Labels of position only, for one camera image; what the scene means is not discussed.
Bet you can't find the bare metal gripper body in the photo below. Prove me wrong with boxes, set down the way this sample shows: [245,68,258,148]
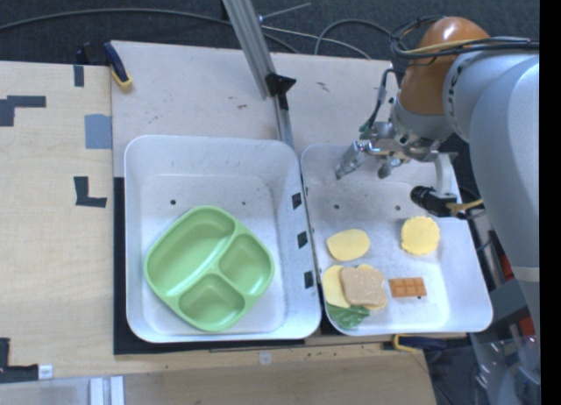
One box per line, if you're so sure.
[359,120,442,164]

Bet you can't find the yellow round biscuit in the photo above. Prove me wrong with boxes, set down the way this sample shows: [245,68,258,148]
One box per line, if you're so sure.
[400,216,441,257]

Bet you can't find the yellow oval slice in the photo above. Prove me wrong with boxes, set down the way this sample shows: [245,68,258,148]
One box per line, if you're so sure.
[325,228,371,263]
[322,264,352,309]

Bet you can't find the tan bread slice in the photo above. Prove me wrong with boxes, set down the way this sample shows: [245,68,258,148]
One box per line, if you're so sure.
[339,266,387,308]

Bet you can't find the orange waffle biscuit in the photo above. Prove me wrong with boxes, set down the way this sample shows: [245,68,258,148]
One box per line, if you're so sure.
[387,276,428,299]

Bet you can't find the white plastic tray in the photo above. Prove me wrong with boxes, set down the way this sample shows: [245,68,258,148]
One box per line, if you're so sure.
[124,134,323,345]
[300,143,494,338]

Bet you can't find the green lettuce leaf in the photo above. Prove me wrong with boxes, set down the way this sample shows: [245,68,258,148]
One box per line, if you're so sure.
[325,302,371,331]

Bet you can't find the green divided plate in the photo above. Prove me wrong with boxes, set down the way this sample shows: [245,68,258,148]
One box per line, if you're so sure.
[143,204,276,333]

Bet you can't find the black cylinder on white bracket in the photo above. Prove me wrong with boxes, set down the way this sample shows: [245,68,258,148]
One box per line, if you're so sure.
[409,153,461,219]

